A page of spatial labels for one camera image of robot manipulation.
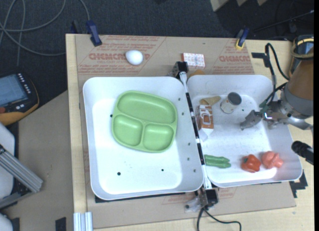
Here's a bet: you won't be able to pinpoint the brown cardboard board red print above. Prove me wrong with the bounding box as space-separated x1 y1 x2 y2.
74 34 298 230

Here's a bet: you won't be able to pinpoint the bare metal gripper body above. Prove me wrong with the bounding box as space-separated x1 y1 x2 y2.
261 100 313 130

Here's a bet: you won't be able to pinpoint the green divided plate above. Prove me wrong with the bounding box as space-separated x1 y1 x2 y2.
111 90 178 154

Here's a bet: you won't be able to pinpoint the orange bell pepper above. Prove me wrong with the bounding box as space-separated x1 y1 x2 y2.
240 154 262 174

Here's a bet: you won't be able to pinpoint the thin black and white rod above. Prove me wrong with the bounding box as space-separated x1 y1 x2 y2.
180 71 209 189

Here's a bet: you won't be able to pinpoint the tan cone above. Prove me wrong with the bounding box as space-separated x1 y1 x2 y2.
199 95 222 106

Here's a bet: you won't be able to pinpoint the white egg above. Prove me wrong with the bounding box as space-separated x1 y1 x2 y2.
125 49 145 66

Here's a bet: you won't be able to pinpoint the orange and white patterned box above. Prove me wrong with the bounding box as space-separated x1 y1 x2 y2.
182 52 206 70

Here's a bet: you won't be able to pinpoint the small silver can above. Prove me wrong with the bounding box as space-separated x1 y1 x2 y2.
219 92 243 115

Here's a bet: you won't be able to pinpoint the white plastic tray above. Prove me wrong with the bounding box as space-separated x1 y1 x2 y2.
186 74 304 189
82 76 205 201

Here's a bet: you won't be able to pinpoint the orange and white carton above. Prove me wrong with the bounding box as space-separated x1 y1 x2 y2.
194 104 215 142

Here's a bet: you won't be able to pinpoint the black cylinder on white bracket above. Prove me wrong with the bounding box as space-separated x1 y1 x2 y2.
291 122 315 166

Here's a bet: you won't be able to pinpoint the green pea pod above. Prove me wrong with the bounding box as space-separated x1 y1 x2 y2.
203 154 232 169

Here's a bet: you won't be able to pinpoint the pink toy meat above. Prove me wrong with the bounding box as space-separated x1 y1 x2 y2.
261 150 285 169

